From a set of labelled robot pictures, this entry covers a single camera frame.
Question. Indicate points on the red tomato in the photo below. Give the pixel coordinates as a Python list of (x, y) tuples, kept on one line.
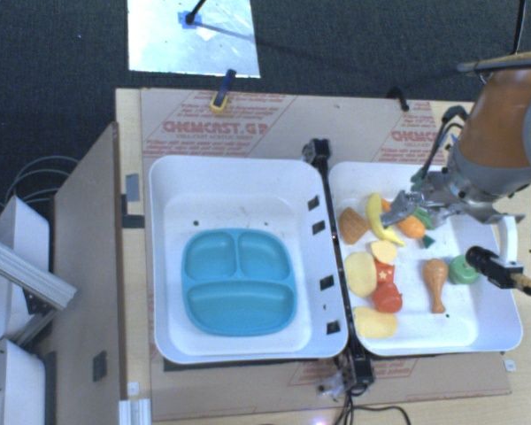
[(387, 298)]

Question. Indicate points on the green leafy toy piece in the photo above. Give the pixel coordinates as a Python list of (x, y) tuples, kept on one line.
[(425, 218)]

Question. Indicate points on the black cylinder on white bracket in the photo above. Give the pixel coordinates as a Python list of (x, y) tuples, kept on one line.
[(491, 264)]

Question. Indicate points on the blue divided plate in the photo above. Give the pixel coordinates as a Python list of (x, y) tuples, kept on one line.
[(239, 290)]

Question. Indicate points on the yellow banana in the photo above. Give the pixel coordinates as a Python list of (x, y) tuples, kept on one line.
[(374, 210)]

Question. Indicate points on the white plastic tray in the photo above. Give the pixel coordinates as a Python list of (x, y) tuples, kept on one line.
[(469, 317), (230, 193)]

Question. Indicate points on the orange carrot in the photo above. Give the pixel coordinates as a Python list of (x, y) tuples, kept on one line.
[(411, 227)]

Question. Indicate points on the yellow potato chip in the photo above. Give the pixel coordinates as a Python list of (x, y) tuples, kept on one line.
[(375, 322)]

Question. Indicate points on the green round toy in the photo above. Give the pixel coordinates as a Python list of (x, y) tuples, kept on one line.
[(460, 272)]

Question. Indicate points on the yellow orange fruit slice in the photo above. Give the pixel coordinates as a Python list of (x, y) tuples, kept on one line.
[(384, 251)]

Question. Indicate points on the brown cardboard board red print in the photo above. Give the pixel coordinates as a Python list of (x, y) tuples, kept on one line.
[(336, 118)]

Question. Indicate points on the brown chicken drumstick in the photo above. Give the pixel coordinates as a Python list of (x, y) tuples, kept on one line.
[(436, 277)]

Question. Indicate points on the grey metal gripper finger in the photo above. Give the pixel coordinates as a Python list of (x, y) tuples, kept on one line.
[(409, 198), (391, 215)]

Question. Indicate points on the brown waffle piece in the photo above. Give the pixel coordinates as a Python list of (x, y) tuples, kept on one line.
[(351, 226)]

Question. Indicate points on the red piece with yellow star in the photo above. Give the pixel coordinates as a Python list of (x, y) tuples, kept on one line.
[(385, 274)]

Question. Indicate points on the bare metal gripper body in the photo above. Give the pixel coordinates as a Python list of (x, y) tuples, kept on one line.
[(447, 197)]

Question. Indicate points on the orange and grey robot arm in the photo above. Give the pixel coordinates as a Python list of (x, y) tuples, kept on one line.
[(497, 126)]

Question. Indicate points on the yellow potato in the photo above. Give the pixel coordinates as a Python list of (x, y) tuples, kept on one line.
[(359, 275)]

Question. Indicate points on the thin black rod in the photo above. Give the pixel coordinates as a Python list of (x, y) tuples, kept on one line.
[(336, 237)]

